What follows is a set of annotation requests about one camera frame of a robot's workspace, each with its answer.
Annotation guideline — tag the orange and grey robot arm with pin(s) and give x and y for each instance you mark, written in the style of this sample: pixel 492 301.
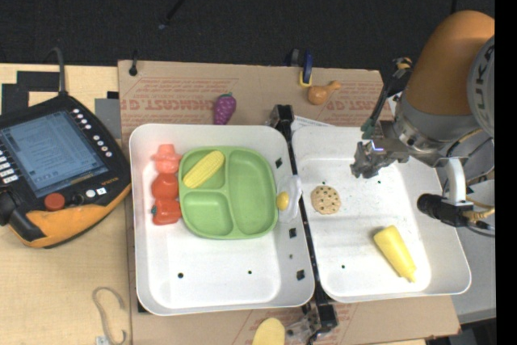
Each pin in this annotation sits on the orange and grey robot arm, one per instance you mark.
pixel 448 64

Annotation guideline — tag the brown cardboard board red print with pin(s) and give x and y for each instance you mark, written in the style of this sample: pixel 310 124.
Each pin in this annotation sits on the brown cardboard board red print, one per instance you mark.
pixel 250 93

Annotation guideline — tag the white paper sheet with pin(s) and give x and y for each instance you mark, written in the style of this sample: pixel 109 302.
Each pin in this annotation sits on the white paper sheet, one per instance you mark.
pixel 309 122

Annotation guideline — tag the white fried egg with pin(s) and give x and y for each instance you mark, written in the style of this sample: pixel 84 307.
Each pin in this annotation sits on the white fried egg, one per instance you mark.
pixel 288 200

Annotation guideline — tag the orange chicken drumstick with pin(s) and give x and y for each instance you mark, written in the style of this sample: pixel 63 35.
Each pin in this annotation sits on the orange chicken drumstick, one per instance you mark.
pixel 319 93

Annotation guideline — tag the black cylinder on white bracket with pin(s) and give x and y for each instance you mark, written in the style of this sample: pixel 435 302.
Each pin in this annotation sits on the black cylinder on white bracket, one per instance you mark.
pixel 442 208

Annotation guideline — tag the brown biscuit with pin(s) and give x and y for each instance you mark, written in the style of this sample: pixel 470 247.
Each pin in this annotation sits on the brown biscuit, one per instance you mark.
pixel 325 200

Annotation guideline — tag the yellow corn cob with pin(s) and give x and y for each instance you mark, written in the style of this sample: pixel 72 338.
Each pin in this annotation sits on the yellow corn cob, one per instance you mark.
pixel 204 169

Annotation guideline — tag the purple grapes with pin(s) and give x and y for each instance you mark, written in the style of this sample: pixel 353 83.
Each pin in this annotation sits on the purple grapes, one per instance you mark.
pixel 224 109

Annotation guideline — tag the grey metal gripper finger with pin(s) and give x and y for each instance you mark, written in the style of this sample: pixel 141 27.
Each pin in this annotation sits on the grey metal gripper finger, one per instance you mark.
pixel 375 165
pixel 358 161

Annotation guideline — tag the green divided plate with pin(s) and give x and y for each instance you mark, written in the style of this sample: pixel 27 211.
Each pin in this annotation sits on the green divided plate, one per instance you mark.
pixel 250 194

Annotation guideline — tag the yellow oval toy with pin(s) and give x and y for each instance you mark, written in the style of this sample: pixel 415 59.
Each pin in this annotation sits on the yellow oval toy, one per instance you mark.
pixel 268 332

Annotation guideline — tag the yellow squeeze bottle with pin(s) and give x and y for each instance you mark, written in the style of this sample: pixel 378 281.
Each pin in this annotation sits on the yellow squeeze bottle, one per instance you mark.
pixel 393 250

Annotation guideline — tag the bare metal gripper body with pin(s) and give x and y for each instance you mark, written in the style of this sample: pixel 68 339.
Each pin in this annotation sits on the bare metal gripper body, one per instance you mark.
pixel 393 143

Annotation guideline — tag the white plastic tray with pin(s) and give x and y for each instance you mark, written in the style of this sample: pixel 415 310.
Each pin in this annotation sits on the white plastic tray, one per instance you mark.
pixel 218 274
pixel 363 246

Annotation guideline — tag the red bell pepper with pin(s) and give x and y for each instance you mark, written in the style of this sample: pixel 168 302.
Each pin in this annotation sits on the red bell pepper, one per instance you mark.
pixel 166 212

